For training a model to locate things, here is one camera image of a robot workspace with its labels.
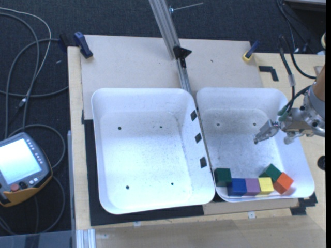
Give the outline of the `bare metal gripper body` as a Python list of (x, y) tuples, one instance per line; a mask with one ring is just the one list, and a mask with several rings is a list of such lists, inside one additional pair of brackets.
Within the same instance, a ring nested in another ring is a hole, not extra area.
[(325, 137), (325, 108), (301, 106), (287, 111), (285, 106), (280, 110), (280, 129), (288, 137), (314, 135)]

